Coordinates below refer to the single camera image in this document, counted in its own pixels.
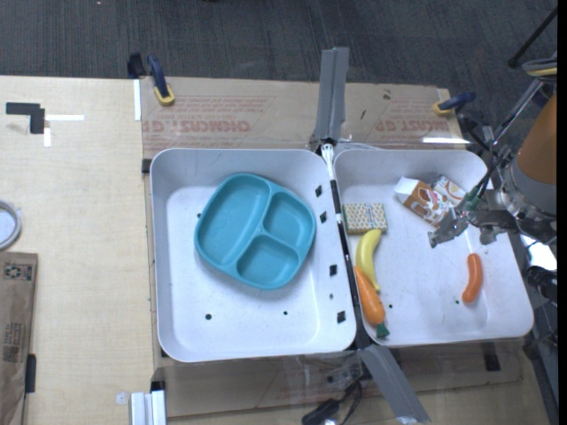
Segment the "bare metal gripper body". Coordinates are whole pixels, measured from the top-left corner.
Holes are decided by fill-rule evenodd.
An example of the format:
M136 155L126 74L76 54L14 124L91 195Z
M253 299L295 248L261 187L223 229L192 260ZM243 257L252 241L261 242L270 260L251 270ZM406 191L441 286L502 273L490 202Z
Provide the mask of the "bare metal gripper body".
M517 234L532 210L532 203L512 189L486 189L483 194L474 189L460 203L460 209L483 235Z

